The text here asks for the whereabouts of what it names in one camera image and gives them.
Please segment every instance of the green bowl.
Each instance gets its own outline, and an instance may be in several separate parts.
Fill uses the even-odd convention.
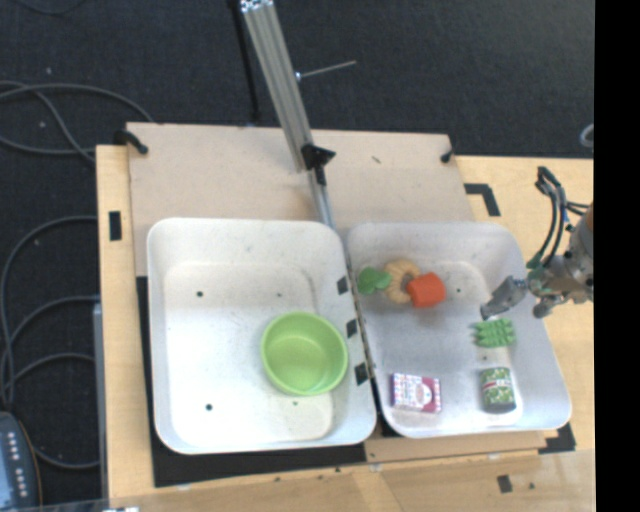
[[[261,355],[269,380],[285,393],[302,396],[331,391],[344,378],[349,362],[338,330],[306,312],[273,320],[262,335]]]

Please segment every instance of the black clip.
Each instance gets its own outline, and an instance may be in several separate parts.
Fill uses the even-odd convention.
[[[307,166],[307,170],[313,169],[316,172],[316,181],[319,185],[326,186],[327,178],[324,174],[324,166],[336,156],[334,151],[319,148],[313,144],[305,144],[302,147],[302,158]]]
[[[135,147],[141,155],[146,155],[149,152],[149,148],[140,142],[140,139],[129,130],[118,130],[115,132],[113,134],[113,143],[117,146],[126,146],[127,143],[129,143]]]

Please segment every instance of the tan donut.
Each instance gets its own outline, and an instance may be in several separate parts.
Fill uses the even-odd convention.
[[[411,301],[411,296],[404,291],[403,281],[407,276],[415,279],[420,275],[418,266],[410,260],[399,259],[390,261],[384,266],[384,271],[391,274],[391,283],[384,293],[390,301],[396,304],[406,304]]]

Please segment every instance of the red and white box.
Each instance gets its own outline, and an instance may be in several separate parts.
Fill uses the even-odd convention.
[[[391,405],[408,411],[440,412],[440,380],[394,373],[391,376]]]

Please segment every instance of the wooden table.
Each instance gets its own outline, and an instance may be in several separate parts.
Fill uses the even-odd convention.
[[[134,128],[138,135],[145,133],[144,126]],[[272,131],[253,130],[267,141],[273,137]],[[372,140],[379,144],[380,134],[370,136],[318,133],[318,139],[340,140],[343,144],[346,137],[345,147],[356,148],[354,151],[361,147],[368,152]],[[411,148],[421,136],[393,137],[397,137],[398,144]],[[434,151],[446,151],[446,138],[436,137],[433,141],[432,147],[415,151],[411,157],[405,155],[403,160],[398,156],[396,163],[406,160],[418,167],[424,165],[421,160],[425,154],[428,157]],[[270,146],[259,146],[254,151],[265,151],[265,147]],[[539,506],[548,500],[581,510],[592,503],[595,507],[592,304],[565,305],[544,320],[572,398],[570,425],[577,442],[574,452],[538,454],[538,448],[557,432],[461,436],[428,442],[376,434],[367,441],[367,464],[341,467],[339,472],[330,468],[250,475],[179,488],[154,487],[135,289],[130,168],[136,155],[130,151],[115,146],[100,146],[97,150],[108,495],[114,506],[153,504],[154,510],[173,510],[171,507],[177,506],[181,510],[209,510],[215,502],[216,507],[222,507],[220,510],[232,505],[245,510],[252,509],[252,505],[260,510],[290,510],[297,506],[306,510],[420,510],[428,502],[434,510],[464,508],[465,504],[473,504],[476,510],[489,510],[500,502],[506,509],[517,505],[522,510],[533,510],[536,503]],[[269,153],[273,157],[271,165],[282,165],[286,157],[281,149],[274,151]],[[380,154],[383,153],[371,156],[382,160]],[[501,212],[500,217],[489,216],[482,197],[470,195],[466,196],[467,205],[460,208],[461,216],[471,212],[477,220],[504,225],[525,255],[537,250],[549,224],[548,203],[533,186],[538,165],[546,165],[556,174],[570,199],[589,202],[593,198],[593,162],[588,160],[458,157],[447,165],[450,172],[456,173],[453,182],[450,176],[446,178],[448,186],[455,188],[456,180],[460,187],[487,185]],[[120,216],[122,233],[117,243],[111,240],[110,212],[119,212]]]

